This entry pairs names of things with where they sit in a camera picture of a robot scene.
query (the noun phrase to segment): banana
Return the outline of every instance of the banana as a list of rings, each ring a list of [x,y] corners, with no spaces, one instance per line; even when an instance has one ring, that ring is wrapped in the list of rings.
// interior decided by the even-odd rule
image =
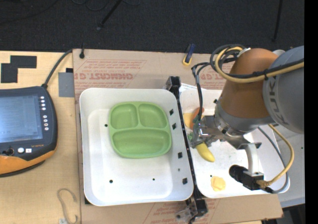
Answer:
[[[206,161],[214,162],[215,158],[213,154],[208,149],[207,145],[205,143],[201,143],[195,147],[198,150],[198,153],[202,158],[204,158]]]

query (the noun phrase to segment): screen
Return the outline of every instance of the screen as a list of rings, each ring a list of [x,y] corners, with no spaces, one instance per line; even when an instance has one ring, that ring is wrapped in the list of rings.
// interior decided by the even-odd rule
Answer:
[[[37,94],[0,97],[0,143],[42,139]]]

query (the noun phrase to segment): yellow cable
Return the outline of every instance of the yellow cable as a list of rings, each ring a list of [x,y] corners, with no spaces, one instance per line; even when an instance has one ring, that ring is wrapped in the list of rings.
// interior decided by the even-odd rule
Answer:
[[[287,141],[287,139],[271,124],[268,125],[277,135],[279,135],[282,140],[284,140],[284,142],[287,144],[287,146],[290,149],[291,152],[291,156],[290,156],[290,160],[288,162],[288,164],[286,165],[286,167],[283,169],[283,171],[281,171],[278,175],[276,175],[272,180],[270,181],[264,181],[264,180],[258,180],[256,181],[257,184],[259,184],[259,186],[261,188],[265,188],[267,186],[270,186],[272,183],[276,182],[279,178],[281,178],[292,166],[293,161],[294,161],[294,157],[295,157],[295,153],[294,153],[294,149],[292,147],[292,145]]]
[[[219,60],[221,58],[221,56],[224,54],[226,49],[223,49],[216,57],[215,59],[215,69],[216,71],[225,79],[229,80],[229,81],[232,81],[232,82],[237,82],[237,83],[251,83],[251,82],[256,82],[256,81],[261,81],[261,80],[264,80],[265,79],[265,75],[259,75],[259,76],[254,76],[254,77],[250,77],[250,78],[236,78],[236,77],[232,77],[230,75],[227,75],[225,74],[219,67]],[[241,51],[242,48],[240,47],[234,47],[234,48],[231,48],[229,49],[228,51],[230,50],[239,50]],[[284,73],[287,73],[287,72],[290,72],[290,71],[294,71],[294,70],[297,70],[297,69],[300,69],[300,68],[303,68],[304,67],[304,62],[302,63],[299,63],[299,64],[296,64],[296,65],[293,65],[293,66],[290,66],[288,68],[284,68],[284,69],[281,69],[281,70],[278,70],[278,71],[275,71],[275,72],[270,72],[268,73],[266,76],[267,77],[271,77],[271,76],[275,76],[275,75],[280,75],[280,74],[284,74]]]

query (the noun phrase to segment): button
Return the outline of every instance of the button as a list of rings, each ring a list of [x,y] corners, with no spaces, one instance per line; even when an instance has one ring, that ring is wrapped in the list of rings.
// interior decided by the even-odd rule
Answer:
[[[18,148],[18,153],[24,153],[24,148],[23,147]]]

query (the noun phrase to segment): beige cord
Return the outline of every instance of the beige cord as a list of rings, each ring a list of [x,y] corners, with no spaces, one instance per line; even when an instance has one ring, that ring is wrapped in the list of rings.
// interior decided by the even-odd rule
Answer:
[[[57,191],[58,199],[60,200],[61,205],[62,205],[64,218],[66,219],[66,221],[67,221],[68,224],[76,224],[76,223],[78,222],[78,216],[75,215],[75,222],[71,222],[71,221],[70,221],[70,219],[69,219],[69,217],[68,217],[68,214],[67,214],[67,212],[66,212],[65,203],[64,203],[63,199],[62,199],[61,196],[60,196],[60,192],[61,192],[62,190],[68,191],[68,192],[73,196],[74,202],[76,202],[76,196],[74,195],[74,193],[73,193],[72,191],[70,191],[69,189],[66,189],[66,188],[62,188],[62,189],[59,189],[59,190]]]
[[[272,180],[270,181],[264,181],[264,180],[257,180],[256,183],[261,187],[261,188],[265,188],[267,186],[270,186],[272,183],[276,182],[279,178],[281,178],[288,170],[289,168],[292,166],[293,161],[294,161],[294,149],[292,147],[292,145],[287,141],[287,139],[271,124],[268,124],[268,126],[277,134],[279,135],[282,140],[284,140],[284,142],[288,145],[290,152],[291,152],[291,156],[290,156],[290,160],[289,163],[286,165],[286,167],[283,169],[283,171],[281,171],[277,176],[275,176]]]
[[[234,47],[231,49],[228,49],[228,51],[230,50],[238,50],[241,51],[242,48],[240,47]],[[256,82],[256,81],[261,81],[264,80],[266,77],[265,75],[259,75],[259,76],[254,76],[254,77],[250,77],[250,78],[236,78],[236,77],[232,77],[230,75],[225,74],[219,67],[219,60],[221,58],[221,56],[224,54],[224,52],[226,51],[226,49],[223,49],[216,57],[214,65],[215,65],[215,69],[216,71],[225,79],[232,81],[232,82],[236,82],[236,83],[251,83],[251,82]],[[271,77],[271,76],[276,76],[276,75],[280,75],[280,74],[284,74],[290,71],[294,71],[300,68],[304,67],[305,62],[290,66],[288,68],[284,68],[275,72],[270,72],[268,74],[266,74],[267,77]]]

